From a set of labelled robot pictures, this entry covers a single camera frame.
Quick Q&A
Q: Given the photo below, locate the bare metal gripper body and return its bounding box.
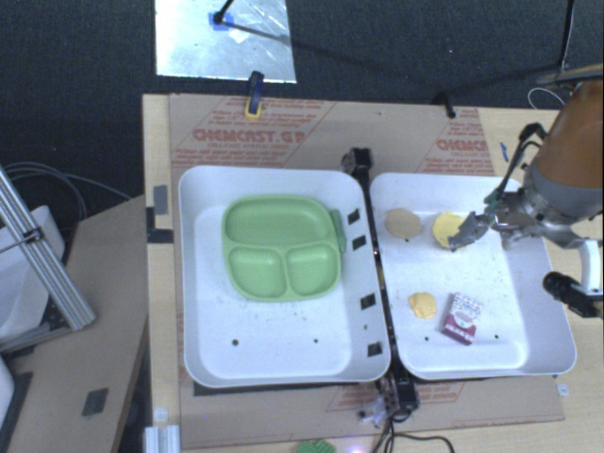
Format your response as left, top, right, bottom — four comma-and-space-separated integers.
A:
490, 192, 586, 250

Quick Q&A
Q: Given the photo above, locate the large yellow round toy food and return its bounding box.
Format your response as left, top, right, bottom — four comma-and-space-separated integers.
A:
431, 210, 469, 251

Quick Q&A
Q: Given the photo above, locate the white plastic tray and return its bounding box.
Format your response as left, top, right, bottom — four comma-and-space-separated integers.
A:
177, 164, 393, 389
369, 172, 579, 381

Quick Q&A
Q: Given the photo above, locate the tan round biscuit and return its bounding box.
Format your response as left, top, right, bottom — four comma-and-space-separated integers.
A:
383, 207, 423, 241

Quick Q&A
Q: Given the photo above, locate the small yellow round toy food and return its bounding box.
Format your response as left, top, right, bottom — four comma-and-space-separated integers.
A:
407, 291, 438, 321

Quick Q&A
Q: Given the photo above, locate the maroon and white carton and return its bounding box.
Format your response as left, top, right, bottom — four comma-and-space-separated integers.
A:
441, 292, 484, 347

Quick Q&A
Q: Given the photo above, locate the thin black and white rod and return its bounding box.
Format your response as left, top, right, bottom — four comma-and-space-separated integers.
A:
356, 171, 403, 382

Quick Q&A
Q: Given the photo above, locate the green divided plate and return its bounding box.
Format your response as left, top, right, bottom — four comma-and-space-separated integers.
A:
221, 194, 348, 303

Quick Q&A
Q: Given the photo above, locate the brown cardboard board red print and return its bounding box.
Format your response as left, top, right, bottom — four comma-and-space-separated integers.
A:
168, 92, 566, 450

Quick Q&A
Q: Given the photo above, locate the green ribbed object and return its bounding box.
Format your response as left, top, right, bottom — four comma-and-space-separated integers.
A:
295, 438, 338, 453

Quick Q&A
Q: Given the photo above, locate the black cylinder on white bracket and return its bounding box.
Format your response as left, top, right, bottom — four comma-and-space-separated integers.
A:
542, 238, 604, 321

